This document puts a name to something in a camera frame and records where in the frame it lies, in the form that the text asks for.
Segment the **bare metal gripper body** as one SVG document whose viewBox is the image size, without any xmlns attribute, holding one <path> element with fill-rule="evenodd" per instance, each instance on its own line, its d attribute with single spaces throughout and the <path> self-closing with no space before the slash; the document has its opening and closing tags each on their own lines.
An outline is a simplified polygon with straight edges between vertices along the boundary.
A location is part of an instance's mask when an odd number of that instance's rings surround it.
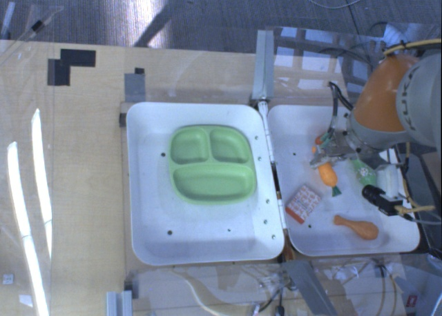
<svg viewBox="0 0 442 316">
<path fill-rule="evenodd" d="M 337 162 L 346 159 L 365 160 L 373 157 L 376 151 L 360 142 L 347 131 L 335 131 L 330 139 L 323 144 L 325 161 Z"/>
</svg>

